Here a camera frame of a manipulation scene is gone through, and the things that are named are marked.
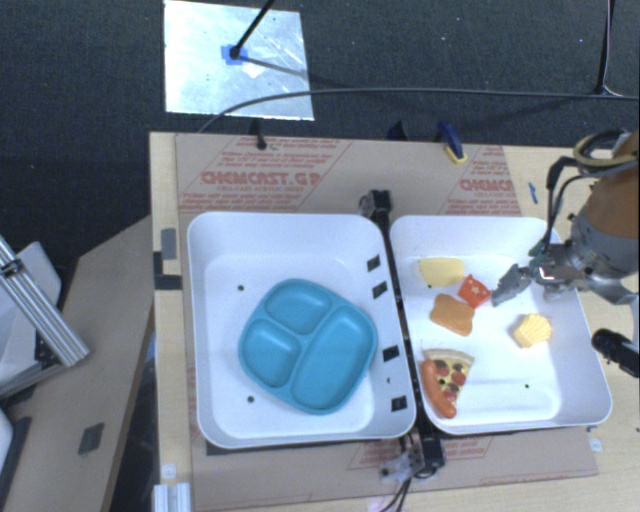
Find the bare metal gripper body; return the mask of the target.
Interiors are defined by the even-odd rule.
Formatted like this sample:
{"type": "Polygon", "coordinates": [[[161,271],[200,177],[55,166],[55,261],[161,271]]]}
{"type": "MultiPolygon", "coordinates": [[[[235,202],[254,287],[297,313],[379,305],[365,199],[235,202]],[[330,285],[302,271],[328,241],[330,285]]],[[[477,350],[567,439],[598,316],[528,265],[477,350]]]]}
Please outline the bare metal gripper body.
{"type": "Polygon", "coordinates": [[[566,293],[585,287],[582,273],[566,261],[532,260],[528,267],[532,281],[543,288],[545,301],[558,301],[566,293]]]}

